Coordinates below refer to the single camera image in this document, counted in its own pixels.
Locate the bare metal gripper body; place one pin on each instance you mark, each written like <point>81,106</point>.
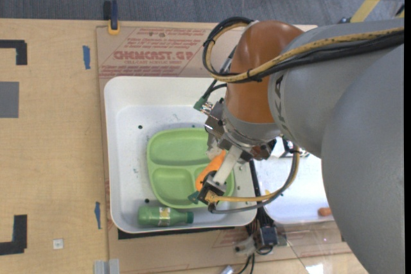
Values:
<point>224,133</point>

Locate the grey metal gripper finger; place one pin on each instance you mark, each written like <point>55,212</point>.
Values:
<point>212,147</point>

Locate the orange carrot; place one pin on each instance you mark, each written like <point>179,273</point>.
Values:
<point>208,171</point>

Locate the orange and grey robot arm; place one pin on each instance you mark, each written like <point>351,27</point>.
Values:
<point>337,125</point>

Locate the green divided plate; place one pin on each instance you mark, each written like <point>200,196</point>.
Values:
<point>175,150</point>

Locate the thin black rod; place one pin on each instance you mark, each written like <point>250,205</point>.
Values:
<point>256,184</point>

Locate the white plastic tray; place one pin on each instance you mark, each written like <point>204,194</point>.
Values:
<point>128,144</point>
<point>289,202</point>

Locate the green bottle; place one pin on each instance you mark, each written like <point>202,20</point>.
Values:
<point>154,216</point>

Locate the brown cardboard board red print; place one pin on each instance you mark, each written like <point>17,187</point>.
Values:
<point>154,54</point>

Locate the orange sausage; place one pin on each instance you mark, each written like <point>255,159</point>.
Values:
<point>324,211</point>

